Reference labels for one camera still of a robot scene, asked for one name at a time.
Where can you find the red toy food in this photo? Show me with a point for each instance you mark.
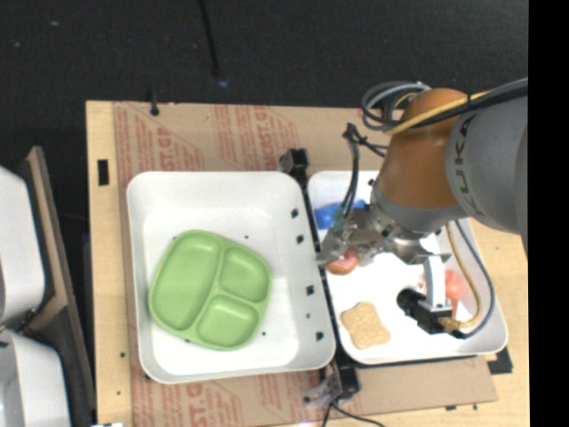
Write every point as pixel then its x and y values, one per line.
pixel 454 285

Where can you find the blue toy food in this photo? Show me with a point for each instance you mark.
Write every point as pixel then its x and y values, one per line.
pixel 325 215

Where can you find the thin black rod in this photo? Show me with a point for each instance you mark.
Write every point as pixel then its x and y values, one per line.
pixel 321 274

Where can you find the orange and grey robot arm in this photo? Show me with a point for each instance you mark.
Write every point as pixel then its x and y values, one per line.
pixel 422 167

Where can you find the brown cardboard board red print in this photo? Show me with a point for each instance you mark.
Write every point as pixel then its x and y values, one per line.
pixel 249 131

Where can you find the tan bread slice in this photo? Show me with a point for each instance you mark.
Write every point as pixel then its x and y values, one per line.
pixel 365 325

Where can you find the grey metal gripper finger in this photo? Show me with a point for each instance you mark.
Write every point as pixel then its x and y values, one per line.
pixel 330 247
pixel 368 254

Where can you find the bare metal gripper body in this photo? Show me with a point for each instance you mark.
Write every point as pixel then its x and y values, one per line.
pixel 371 231

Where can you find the pink doughnut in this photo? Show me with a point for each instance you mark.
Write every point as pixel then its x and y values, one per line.
pixel 343 265

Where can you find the white plastic tray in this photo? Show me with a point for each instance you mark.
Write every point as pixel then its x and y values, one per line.
pixel 222 194
pixel 391 283

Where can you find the green divided plate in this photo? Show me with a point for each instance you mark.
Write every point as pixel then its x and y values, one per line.
pixel 200 283

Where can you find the black cylinder on white bracket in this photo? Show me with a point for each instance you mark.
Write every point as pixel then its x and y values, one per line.
pixel 422 311

